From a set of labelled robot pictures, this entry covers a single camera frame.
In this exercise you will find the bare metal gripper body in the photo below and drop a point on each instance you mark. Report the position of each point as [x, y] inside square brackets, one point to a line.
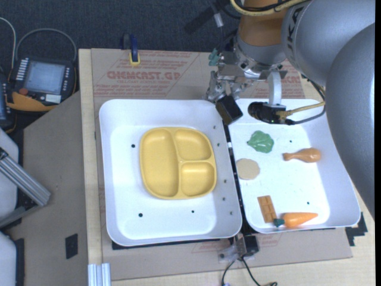
[238, 67]

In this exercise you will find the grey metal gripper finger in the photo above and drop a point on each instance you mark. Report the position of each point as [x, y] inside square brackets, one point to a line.
[215, 88]
[237, 88]

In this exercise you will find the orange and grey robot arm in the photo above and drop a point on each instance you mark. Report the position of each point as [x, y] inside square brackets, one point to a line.
[342, 55]

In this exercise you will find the brown cardboard board red print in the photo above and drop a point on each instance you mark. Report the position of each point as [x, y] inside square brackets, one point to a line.
[178, 70]

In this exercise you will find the green lettuce leaf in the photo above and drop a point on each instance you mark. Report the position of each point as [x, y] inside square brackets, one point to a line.
[260, 141]

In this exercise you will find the tan round biscuit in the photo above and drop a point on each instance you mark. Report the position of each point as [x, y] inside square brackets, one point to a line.
[247, 168]

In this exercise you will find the thin black and white rod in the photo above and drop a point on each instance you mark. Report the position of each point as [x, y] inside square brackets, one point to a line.
[235, 171]

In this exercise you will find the yellow divided plate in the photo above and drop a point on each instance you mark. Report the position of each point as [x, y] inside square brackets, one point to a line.
[157, 162]

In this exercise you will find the orange chicken drumstick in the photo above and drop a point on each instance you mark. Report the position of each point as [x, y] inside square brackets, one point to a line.
[306, 155]

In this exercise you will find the white plastic tray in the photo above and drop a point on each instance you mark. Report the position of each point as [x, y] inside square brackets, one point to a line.
[291, 186]
[125, 174]

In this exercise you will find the orange chocolate bar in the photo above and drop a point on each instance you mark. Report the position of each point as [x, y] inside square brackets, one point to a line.
[267, 208]

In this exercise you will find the orange carrot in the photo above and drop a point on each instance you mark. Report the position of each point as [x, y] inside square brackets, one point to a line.
[297, 220]

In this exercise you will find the black cylinder on white bracket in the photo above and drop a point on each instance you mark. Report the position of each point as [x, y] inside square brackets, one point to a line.
[275, 88]

